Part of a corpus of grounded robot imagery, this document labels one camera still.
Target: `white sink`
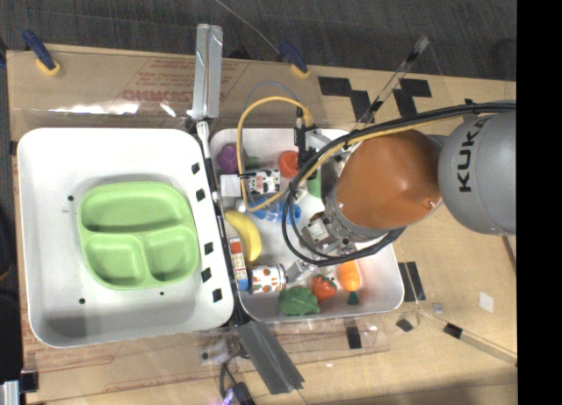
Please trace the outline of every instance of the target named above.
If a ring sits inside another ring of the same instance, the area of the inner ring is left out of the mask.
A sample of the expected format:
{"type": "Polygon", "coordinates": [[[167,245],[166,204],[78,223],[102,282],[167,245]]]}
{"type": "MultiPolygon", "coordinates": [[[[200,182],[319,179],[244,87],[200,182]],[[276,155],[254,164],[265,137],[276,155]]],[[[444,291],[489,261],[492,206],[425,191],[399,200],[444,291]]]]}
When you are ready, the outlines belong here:
{"type": "Polygon", "coordinates": [[[213,329],[228,320],[234,299],[220,233],[200,147],[186,132],[40,128],[19,142],[18,170],[29,320],[40,341],[100,344],[213,329]],[[170,285],[108,288],[85,264],[78,205],[95,186],[142,180],[170,184],[188,199],[198,268],[170,285]]]}
{"type": "MultiPolygon", "coordinates": [[[[345,134],[338,129],[325,129],[322,134],[330,139],[345,134]]],[[[228,143],[236,141],[236,129],[229,128],[216,133],[211,139],[211,156],[216,158],[220,149],[228,143]]],[[[248,156],[257,156],[265,166],[277,167],[277,159],[285,150],[295,150],[294,132],[290,128],[249,128],[244,130],[244,148],[248,156]]],[[[225,208],[233,206],[223,204],[225,208]]],[[[304,226],[316,213],[324,210],[324,205],[319,198],[307,194],[300,202],[302,214],[299,226],[304,226]]],[[[262,255],[257,259],[257,264],[282,264],[289,268],[297,258],[287,248],[278,222],[262,221],[252,213],[250,219],[256,224],[262,236],[262,255]]],[[[296,242],[295,234],[288,226],[287,234],[296,242]]],[[[364,242],[358,244],[359,249],[374,243],[364,242]]],[[[361,302],[359,305],[347,304],[348,294],[340,287],[333,300],[322,303],[322,311],[318,315],[292,316],[285,315],[279,306],[279,293],[251,294],[248,291],[239,292],[240,302],[245,311],[255,320],[262,322],[296,322],[309,319],[329,319],[346,316],[372,315],[387,313],[400,306],[404,300],[404,284],[400,275],[398,262],[391,244],[385,246],[376,255],[363,257],[357,260],[363,278],[361,287],[361,302]]],[[[305,282],[296,282],[289,287],[302,285],[305,282]]]]}

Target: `can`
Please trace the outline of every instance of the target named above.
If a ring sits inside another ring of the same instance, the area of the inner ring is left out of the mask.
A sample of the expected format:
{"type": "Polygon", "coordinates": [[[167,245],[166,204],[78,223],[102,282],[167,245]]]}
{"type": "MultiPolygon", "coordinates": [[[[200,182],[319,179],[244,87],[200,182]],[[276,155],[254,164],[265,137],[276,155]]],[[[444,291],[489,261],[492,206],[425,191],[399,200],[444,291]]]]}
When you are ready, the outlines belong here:
{"type": "Polygon", "coordinates": [[[249,286],[249,280],[248,270],[246,269],[244,254],[242,252],[242,243],[238,236],[230,238],[228,242],[230,244],[230,255],[234,269],[234,276],[236,277],[236,282],[238,283],[238,289],[240,291],[246,291],[249,286]]]}
{"type": "Polygon", "coordinates": [[[287,273],[282,264],[257,266],[252,269],[249,278],[249,292],[252,294],[282,291],[287,285],[287,273]]]}

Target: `wire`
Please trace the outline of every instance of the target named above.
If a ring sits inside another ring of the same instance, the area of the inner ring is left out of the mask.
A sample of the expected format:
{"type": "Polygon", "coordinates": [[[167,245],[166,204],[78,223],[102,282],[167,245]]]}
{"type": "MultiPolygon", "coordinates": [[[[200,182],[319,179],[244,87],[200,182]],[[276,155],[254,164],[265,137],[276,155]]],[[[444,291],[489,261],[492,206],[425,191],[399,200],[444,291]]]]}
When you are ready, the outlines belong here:
{"type": "Polygon", "coordinates": [[[242,16],[240,16],[238,13],[236,13],[233,9],[231,9],[228,5],[226,5],[224,2],[220,1],[220,0],[213,0],[214,2],[216,2],[217,4],[219,4],[222,8],[224,8],[226,11],[228,11],[229,13],[231,13],[233,16],[235,16],[236,18],[238,18],[241,22],[243,22],[245,25],[247,25],[250,29],[252,29],[254,32],[256,32],[260,37],[262,37],[262,39],[269,44],[273,50],[275,51],[276,54],[281,54],[281,52],[279,51],[279,49],[277,49],[275,47],[275,45],[268,40],[265,35],[263,33],[261,33],[259,30],[257,30],[253,25],[251,25],[246,19],[244,19],[242,16]]]}
{"type": "Polygon", "coordinates": [[[248,354],[246,353],[246,351],[244,349],[240,349],[238,352],[236,352],[234,355],[231,355],[226,361],[224,361],[221,365],[220,365],[220,374],[219,374],[219,390],[220,390],[220,395],[222,396],[222,398],[224,399],[227,395],[227,390],[225,389],[225,374],[228,374],[228,377],[230,378],[230,380],[233,382],[233,386],[235,386],[238,382],[236,381],[236,379],[234,378],[234,375],[230,372],[230,370],[228,369],[228,364],[236,357],[241,357],[241,358],[245,358],[245,359],[249,359],[248,354]]]}
{"type": "MultiPolygon", "coordinates": [[[[295,93],[293,93],[291,90],[289,90],[289,88],[287,88],[286,86],[284,86],[281,83],[278,82],[273,82],[271,80],[265,80],[263,82],[259,82],[256,83],[252,89],[249,91],[248,95],[246,96],[246,100],[244,101],[244,105],[242,106],[242,111],[246,111],[246,108],[248,107],[248,103],[249,103],[249,99],[252,97],[252,94],[254,94],[254,91],[256,91],[258,88],[261,88],[263,86],[277,86],[279,89],[283,90],[284,92],[286,92],[291,99],[296,100],[297,102],[299,102],[299,98],[297,98],[297,96],[295,95],[295,93]]],[[[244,148],[244,144],[242,141],[242,137],[243,135],[241,134],[240,136],[240,146],[243,149],[244,148]]],[[[254,202],[254,200],[251,200],[252,202],[252,206],[255,206],[256,203],[254,202]]]]}
{"type": "Polygon", "coordinates": [[[398,132],[404,132],[409,129],[425,126],[432,124],[437,121],[452,119],[458,116],[466,114],[481,114],[481,113],[496,113],[496,112],[509,112],[515,110],[515,102],[488,102],[485,104],[474,104],[469,105],[458,105],[454,107],[443,108],[439,110],[434,110],[431,112],[422,112],[417,114],[413,118],[399,118],[392,121],[384,122],[382,124],[377,124],[375,126],[366,127],[362,130],[356,130],[351,134],[346,134],[331,141],[329,144],[324,146],[316,154],[314,154],[305,165],[299,170],[297,176],[289,183],[288,190],[289,194],[283,208],[283,216],[281,218],[281,228],[283,232],[283,238],[289,250],[296,255],[298,258],[318,266],[328,266],[332,264],[339,264],[345,261],[350,261],[358,259],[360,257],[366,257],[379,252],[387,244],[395,241],[405,230],[405,228],[396,228],[387,232],[387,234],[377,243],[372,244],[365,249],[353,252],[346,256],[336,257],[323,254],[312,247],[304,239],[302,234],[299,232],[295,220],[293,218],[292,203],[296,195],[297,187],[303,178],[308,178],[312,173],[314,173],[324,162],[329,159],[331,155],[337,152],[341,148],[346,148],[353,144],[359,143],[361,141],[369,140],[370,138],[375,138],[387,134],[394,134],[398,132]],[[287,214],[289,214],[291,219],[292,228],[295,235],[299,238],[299,242],[310,252],[318,257],[324,258],[323,260],[314,260],[310,257],[303,255],[299,252],[291,243],[289,236],[287,234],[286,219],[287,214]]]}
{"type": "MultiPolygon", "coordinates": [[[[246,120],[248,115],[254,109],[256,109],[258,106],[268,104],[270,102],[275,102],[275,101],[281,101],[281,102],[286,102],[288,104],[295,105],[300,110],[302,110],[302,112],[303,112],[302,119],[304,120],[305,125],[307,127],[309,127],[313,124],[314,119],[313,119],[312,112],[310,111],[310,109],[308,107],[302,105],[297,100],[294,100],[294,99],[291,99],[291,98],[285,98],[283,96],[269,96],[268,98],[263,98],[263,99],[255,101],[252,105],[250,105],[242,113],[242,116],[240,117],[240,120],[238,121],[238,128],[237,128],[237,131],[236,131],[236,159],[237,159],[236,161],[238,163],[238,172],[243,172],[243,161],[242,161],[242,152],[241,152],[241,136],[242,136],[242,127],[244,125],[244,120],[246,120]]],[[[266,199],[264,202],[260,203],[257,206],[250,206],[250,204],[248,202],[248,192],[246,191],[246,185],[245,185],[245,181],[244,181],[243,177],[241,177],[240,182],[241,182],[242,197],[244,199],[244,205],[246,206],[246,209],[249,212],[254,212],[254,211],[257,211],[257,210],[261,210],[262,208],[265,208],[266,206],[272,204],[276,200],[281,199],[288,192],[288,189],[282,190],[281,192],[278,192],[277,194],[275,194],[274,196],[266,199]]]]}

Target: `green divided plate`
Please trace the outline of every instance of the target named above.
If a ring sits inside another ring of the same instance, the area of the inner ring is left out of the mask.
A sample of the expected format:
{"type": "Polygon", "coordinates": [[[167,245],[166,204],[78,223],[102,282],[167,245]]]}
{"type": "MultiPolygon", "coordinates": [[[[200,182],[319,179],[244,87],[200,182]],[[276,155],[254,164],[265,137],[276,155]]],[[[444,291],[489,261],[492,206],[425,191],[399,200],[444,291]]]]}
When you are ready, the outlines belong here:
{"type": "Polygon", "coordinates": [[[110,288],[164,286],[187,278],[198,266],[190,205],[162,182],[92,188],[80,201],[78,228],[91,275],[110,288]]]}

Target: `toy vegetable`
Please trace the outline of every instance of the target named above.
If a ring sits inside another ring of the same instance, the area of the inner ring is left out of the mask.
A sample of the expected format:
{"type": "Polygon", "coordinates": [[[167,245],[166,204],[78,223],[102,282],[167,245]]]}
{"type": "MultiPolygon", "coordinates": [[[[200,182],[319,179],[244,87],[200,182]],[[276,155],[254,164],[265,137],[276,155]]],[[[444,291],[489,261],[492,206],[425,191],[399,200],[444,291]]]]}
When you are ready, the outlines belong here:
{"type": "Polygon", "coordinates": [[[332,297],[337,291],[337,285],[322,274],[316,274],[312,279],[311,291],[318,298],[318,303],[332,297]]]}
{"type": "Polygon", "coordinates": [[[303,286],[295,286],[284,289],[279,294],[281,311],[286,315],[306,315],[308,313],[319,313],[318,299],[303,286]]]}
{"type": "Polygon", "coordinates": [[[348,304],[357,305],[359,297],[357,290],[361,286],[361,275],[356,260],[346,261],[337,267],[337,276],[342,288],[349,292],[348,304]]]}

